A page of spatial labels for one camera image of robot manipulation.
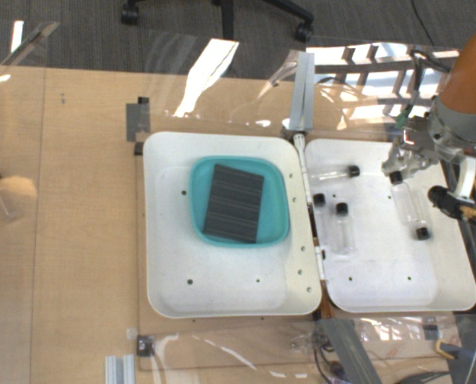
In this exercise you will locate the white plastic tray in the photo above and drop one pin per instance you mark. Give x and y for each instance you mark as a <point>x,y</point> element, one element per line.
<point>381,278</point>
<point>229,278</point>

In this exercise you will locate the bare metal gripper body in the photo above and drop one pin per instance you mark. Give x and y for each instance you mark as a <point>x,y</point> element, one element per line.
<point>421,140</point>

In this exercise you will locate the teal plate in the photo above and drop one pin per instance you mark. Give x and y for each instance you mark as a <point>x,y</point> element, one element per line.
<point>275,206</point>

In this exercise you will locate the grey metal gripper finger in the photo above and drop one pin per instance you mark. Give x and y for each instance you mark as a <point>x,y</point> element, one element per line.
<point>413,167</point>
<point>390,162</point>

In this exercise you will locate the black cylinder on white bracket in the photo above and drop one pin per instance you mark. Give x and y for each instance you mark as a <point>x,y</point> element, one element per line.
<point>445,202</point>

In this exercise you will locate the dark grey striped packet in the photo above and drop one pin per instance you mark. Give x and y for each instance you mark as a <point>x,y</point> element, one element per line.
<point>233,204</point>

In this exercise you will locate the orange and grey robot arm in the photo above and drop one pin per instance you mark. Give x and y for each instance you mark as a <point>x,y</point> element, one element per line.
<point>467,82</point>

